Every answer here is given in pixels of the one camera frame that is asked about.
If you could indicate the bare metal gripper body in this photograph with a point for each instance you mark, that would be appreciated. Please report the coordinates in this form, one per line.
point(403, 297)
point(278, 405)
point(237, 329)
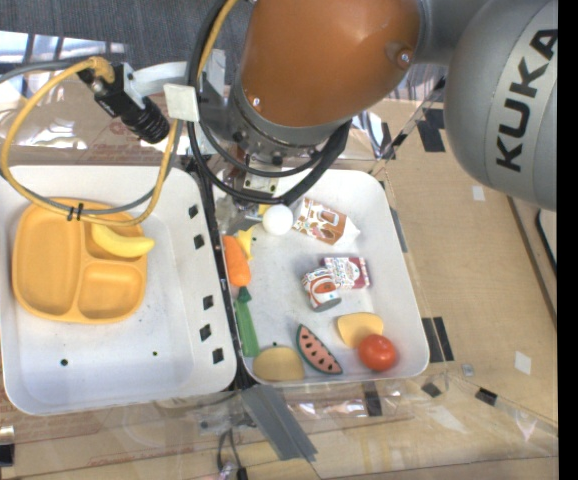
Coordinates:
point(264, 160)

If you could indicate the white carton with brown print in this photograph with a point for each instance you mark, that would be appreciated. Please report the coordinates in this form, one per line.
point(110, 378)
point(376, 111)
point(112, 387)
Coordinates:
point(326, 223)

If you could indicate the yellow banana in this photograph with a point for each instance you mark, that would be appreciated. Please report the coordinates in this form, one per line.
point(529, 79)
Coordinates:
point(119, 244)

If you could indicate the yellow cheese wedge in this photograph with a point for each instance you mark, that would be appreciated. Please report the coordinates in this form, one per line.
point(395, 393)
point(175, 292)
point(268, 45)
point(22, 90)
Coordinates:
point(359, 328)

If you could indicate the orange divided plate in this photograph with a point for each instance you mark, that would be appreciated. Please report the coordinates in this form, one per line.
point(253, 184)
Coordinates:
point(49, 263)

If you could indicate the small yellow toy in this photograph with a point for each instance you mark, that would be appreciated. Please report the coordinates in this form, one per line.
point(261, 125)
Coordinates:
point(246, 242)

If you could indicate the red tomato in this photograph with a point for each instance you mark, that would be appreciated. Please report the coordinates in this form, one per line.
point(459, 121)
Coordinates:
point(377, 352)

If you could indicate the thin black rod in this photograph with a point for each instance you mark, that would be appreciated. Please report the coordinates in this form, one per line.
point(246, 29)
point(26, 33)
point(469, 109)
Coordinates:
point(221, 288)

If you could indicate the black cylinder on white bracket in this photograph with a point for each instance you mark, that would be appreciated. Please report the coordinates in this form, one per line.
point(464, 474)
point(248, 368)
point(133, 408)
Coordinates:
point(136, 110)

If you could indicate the green toy vegetable stalk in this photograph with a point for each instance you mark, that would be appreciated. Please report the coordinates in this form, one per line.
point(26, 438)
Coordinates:
point(246, 325)

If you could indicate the watermelon slice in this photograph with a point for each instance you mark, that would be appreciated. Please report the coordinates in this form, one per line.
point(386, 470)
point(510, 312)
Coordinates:
point(319, 353)

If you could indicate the red and white carton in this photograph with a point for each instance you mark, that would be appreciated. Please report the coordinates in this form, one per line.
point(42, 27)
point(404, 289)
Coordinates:
point(351, 273)

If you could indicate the white plastic tray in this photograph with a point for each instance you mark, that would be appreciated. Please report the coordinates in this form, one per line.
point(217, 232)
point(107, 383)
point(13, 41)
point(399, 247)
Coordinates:
point(399, 288)
point(119, 363)

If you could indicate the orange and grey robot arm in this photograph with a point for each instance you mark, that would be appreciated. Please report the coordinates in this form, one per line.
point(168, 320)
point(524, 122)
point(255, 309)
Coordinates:
point(329, 43)

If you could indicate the white and orange can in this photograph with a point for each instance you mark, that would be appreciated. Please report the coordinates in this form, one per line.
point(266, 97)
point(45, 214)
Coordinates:
point(323, 288)

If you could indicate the orange carrot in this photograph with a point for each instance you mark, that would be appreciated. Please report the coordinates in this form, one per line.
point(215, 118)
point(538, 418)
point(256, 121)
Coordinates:
point(238, 265)

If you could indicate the white ball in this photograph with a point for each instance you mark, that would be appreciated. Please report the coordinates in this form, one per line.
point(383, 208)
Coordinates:
point(277, 219)

